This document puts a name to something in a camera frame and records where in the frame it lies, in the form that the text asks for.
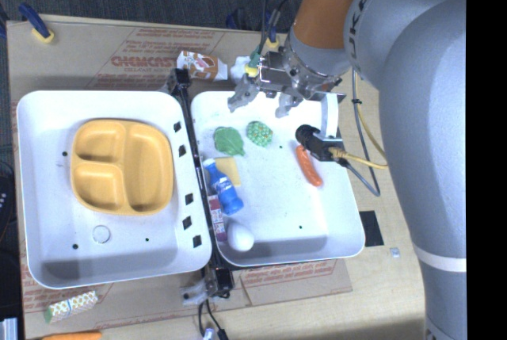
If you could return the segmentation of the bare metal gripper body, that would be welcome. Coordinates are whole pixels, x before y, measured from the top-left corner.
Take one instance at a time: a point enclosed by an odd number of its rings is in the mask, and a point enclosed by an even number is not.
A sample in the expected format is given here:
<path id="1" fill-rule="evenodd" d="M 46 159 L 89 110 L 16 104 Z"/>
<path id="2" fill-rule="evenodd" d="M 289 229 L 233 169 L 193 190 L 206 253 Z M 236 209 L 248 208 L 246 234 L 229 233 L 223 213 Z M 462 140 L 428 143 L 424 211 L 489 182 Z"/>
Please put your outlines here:
<path id="1" fill-rule="evenodd" d="M 306 65 L 290 49 L 260 58 L 257 85 L 265 93 L 283 93 L 296 100 L 321 101 L 341 82 L 341 73 L 327 74 Z"/>

